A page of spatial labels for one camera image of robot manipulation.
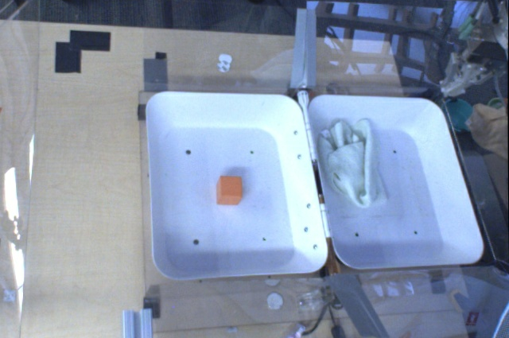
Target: teal object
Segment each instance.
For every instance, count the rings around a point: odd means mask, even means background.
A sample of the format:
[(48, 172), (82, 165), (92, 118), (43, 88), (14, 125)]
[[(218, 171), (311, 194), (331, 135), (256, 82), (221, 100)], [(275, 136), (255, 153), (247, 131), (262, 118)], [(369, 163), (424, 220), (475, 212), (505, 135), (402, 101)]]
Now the teal object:
[(447, 108), (449, 116), (451, 117), (451, 123), (455, 131), (470, 131), (467, 127), (466, 122), (472, 115), (472, 105), (463, 99), (449, 99), (442, 106), (442, 109)]
[(463, 21), (463, 24), (460, 25), (460, 28), (458, 29), (460, 33), (460, 40), (466, 40), (470, 37), (470, 34), (474, 30), (474, 27), (476, 26), (476, 19), (472, 16), (468, 16), (465, 21)]

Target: white cloth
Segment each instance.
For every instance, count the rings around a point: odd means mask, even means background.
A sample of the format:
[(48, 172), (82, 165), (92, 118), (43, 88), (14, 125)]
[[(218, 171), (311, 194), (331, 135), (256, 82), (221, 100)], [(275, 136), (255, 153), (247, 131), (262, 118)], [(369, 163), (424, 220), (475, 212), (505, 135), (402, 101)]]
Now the white cloth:
[(353, 127), (339, 120), (323, 130), (318, 153), (332, 188), (355, 205), (367, 208), (387, 199), (376, 168), (378, 146), (369, 120), (359, 120)]

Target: orange cube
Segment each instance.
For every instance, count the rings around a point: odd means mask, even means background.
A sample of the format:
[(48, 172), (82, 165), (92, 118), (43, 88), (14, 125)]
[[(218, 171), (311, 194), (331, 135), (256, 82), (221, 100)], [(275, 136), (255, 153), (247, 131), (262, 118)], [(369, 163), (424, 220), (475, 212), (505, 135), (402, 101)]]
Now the orange cube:
[(242, 199), (242, 177), (221, 176), (217, 181), (217, 204), (238, 205)]

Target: black tape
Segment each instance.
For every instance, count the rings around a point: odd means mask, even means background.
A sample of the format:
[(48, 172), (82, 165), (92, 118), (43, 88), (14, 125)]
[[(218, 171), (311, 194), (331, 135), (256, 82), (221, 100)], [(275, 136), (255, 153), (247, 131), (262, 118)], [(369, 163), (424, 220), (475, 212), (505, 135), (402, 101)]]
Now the black tape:
[(110, 51), (111, 33), (71, 30), (71, 46), (85, 51)]
[(68, 42), (57, 42), (55, 47), (55, 72), (81, 73), (81, 51), (71, 48)]
[(70, 42), (57, 42), (55, 72), (81, 72), (82, 51), (110, 51), (111, 33), (71, 30)]

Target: crumpled towel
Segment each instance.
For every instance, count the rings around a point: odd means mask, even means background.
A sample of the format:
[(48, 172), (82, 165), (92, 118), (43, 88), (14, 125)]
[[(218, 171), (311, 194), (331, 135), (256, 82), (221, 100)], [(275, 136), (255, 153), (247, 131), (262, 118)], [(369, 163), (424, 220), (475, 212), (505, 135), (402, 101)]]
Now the crumpled towel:
[(361, 208), (387, 200), (376, 168), (378, 146), (369, 120), (353, 127), (337, 121), (318, 138), (318, 153), (330, 185)]
[(507, 111), (478, 103), (466, 125), (476, 143), (507, 160)]

